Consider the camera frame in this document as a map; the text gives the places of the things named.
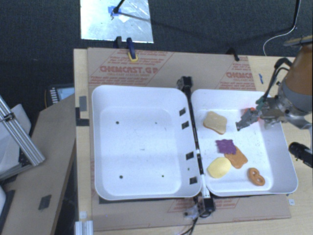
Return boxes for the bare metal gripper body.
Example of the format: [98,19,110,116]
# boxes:
[258,99,313,130]

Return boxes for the tan bread slice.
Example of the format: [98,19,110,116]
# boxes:
[203,111,227,135]

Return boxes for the purple jelly slice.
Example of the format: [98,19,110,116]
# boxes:
[215,139,237,155]

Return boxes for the white plastic tray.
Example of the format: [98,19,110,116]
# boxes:
[91,84,202,201]
[190,89,299,197]

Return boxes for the orange-brown toast slice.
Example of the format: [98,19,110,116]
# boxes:
[224,145,248,169]

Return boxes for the thin black and white rod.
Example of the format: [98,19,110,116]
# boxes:
[183,86,209,198]

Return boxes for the yellow potato chip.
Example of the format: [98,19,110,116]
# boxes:
[207,157,232,179]

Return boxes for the orange pretzel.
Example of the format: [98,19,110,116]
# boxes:
[247,167,266,187]

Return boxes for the brown cardboard board red print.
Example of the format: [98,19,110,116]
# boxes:
[87,47,292,232]

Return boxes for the black cylinder on white bracket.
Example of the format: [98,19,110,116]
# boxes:
[288,142,313,168]

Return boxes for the black block with thin wires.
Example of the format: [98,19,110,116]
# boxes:
[195,196,216,218]
[177,76,194,91]

